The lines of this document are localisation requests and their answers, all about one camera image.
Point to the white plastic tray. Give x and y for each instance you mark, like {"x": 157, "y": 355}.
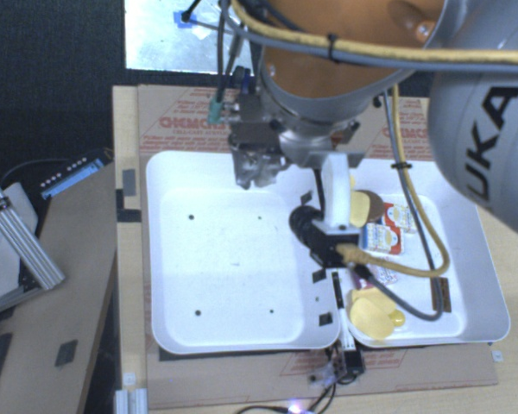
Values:
{"x": 224, "y": 265}
{"x": 462, "y": 274}

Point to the thin black and white rod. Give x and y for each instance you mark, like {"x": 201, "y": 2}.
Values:
{"x": 340, "y": 300}

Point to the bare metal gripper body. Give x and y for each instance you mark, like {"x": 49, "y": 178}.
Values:
{"x": 254, "y": 134}

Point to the red and white carton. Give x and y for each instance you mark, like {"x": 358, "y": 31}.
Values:
{"x": 386, "y": 274}
{"x": 382, "y": 237}
{"x": 399, "y": 217}

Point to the brown round biscuit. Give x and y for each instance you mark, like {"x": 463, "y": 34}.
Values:
{"x": 376, "y": 205}

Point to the brown chocolate bar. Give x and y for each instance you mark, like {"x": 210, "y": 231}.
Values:
{"x": 442, "y": 296}

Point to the yellow round disc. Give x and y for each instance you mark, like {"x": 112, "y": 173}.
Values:
{"x": 369, "y": 321}
{"x": 382, "y": 303}
{"x": 360, "y": 209}

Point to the black cylinder on white bracket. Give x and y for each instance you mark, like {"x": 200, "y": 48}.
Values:
{"x": 336, "y": 188}

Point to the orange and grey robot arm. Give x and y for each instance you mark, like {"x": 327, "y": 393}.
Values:
{"x": 349, "y": 28}

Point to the brown cardboard board, red print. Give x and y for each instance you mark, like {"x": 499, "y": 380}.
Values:
{"x": 250, "y": 378}

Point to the small yellow oval piece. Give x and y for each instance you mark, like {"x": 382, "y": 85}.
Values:
{"x": 398, "y": 318}

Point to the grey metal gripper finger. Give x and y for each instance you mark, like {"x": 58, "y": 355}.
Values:
{"x": 244, "y": 168}
{"x": 267, "y": 168}

